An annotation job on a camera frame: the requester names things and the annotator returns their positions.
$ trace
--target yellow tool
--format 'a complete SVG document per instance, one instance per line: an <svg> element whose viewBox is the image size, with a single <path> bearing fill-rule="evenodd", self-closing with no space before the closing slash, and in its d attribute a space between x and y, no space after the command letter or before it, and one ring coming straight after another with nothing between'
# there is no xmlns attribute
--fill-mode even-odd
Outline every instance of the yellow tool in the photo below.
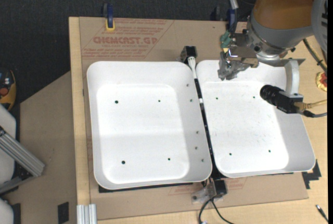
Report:
<svg viewBox="0 0 333 224"><path fill-rule="evenodd" d="M11 110L16 98L16 82L14 74L7 68L0 67L0 103Z"/></svg>

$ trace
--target table surface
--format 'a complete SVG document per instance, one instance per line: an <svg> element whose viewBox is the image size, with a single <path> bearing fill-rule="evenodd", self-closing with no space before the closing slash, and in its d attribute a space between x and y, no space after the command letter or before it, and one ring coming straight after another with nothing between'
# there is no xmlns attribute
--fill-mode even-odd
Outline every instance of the table surface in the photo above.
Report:
<svg viewBox="0 0 333 224"><path fill-rule="evenodd" d="M76 191L78 204L91 203L89 193L89 176L87 163L87 147L85 133L84 99L82 94L82 63L80 45L79 17L69 18L70 53L72 75L73 121L76 163ZM204 36L204 30L198 36ZM316 48L316 40L309 38ZM300 66L300 89L306 103L316 102L327 98L327 93L319 90L312 75L320 72L318 67L304 46L298 46L297 51L287 57L306 58ZM315 113L327 111L327 106L320 106L312 110ZM278 202L270 204L237 206L221 209L221 214L232 223L325 223L315 205L320 205L328 216L328 172L327 172L327 117L310 119L303 118L308 131L315 156L318 160L322 177L318 181L311 181L308 190L309 199ZM169 213L161 215L101 220L98 223L198 223L198 211ZM202 219L208 223L223 223L214 209L205 209Z"/></svg>

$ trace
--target yellow clip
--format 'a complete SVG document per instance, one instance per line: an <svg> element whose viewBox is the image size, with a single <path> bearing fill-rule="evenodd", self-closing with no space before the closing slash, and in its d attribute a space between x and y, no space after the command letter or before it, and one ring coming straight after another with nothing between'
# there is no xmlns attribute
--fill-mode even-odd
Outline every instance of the yellow clip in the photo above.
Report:
<svg viewBox="0 0 333 224"><path fill-rule="evenodd" d="M110 32L114 31L114 29L116 28L116 25L114 24L114 20L113 20L112 24L113 24L113 27L109 28L109 26L108 26L108 19L105 20L105 28L106 28L107 31L110 31Z"/></svg>

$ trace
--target wooden edge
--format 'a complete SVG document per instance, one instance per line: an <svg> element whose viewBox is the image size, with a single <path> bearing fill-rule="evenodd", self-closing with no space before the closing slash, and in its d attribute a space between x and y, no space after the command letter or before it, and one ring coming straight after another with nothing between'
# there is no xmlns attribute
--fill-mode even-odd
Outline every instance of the wooden edge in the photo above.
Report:
<svg viewBox="0 0 333 224"><path fill-rule="evenodd" d="M90 189L84 115L79 17L69 18L69 43L73 96L76 195L79 205L88 205L90 204Z"/></svg>

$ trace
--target grey round object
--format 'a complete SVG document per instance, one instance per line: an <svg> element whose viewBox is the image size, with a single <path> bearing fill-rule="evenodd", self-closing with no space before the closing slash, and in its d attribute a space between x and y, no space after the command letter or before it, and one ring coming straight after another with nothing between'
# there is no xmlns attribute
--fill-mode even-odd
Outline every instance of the grey round object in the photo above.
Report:
<svg viewBox="0 0 333 224"><path fill-rule="evenodd" d="M311 25L314 36L327 54L328 0L314 0L311 11Z"/></svg>

